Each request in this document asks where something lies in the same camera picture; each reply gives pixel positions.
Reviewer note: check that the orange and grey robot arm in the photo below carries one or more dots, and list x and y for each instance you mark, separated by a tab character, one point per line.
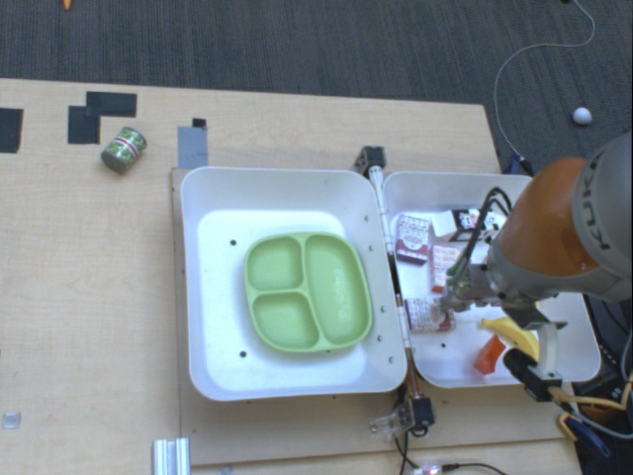
549	225

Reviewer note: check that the dark red and white carton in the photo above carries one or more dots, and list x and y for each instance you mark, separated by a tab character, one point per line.
413	240

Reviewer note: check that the red and white packet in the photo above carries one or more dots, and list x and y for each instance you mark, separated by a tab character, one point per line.
420	314

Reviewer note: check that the yellow banana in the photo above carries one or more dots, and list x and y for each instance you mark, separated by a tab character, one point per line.
519	334

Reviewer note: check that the white ball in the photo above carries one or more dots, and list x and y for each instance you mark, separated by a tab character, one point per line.
582	116

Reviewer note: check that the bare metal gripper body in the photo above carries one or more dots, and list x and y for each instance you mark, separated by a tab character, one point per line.
477	287

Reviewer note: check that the black cylinder on white bracket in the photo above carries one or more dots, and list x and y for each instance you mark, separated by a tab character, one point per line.
531	371

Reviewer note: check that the thin black and white rod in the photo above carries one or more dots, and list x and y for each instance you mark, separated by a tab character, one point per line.
383	206

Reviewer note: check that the green can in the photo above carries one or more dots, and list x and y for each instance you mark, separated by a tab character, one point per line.
123	149

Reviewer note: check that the white box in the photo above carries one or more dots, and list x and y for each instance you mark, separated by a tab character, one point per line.
442	223

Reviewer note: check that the white plastic tray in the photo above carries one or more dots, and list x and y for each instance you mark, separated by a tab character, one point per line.
217	275
445	359

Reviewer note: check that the orange pizza slice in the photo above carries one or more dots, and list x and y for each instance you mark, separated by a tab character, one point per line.
488	356

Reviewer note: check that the black and white packet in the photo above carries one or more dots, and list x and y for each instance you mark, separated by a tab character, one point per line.
467	217

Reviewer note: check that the green divided plate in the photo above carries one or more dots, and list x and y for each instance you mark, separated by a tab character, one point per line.
336	290

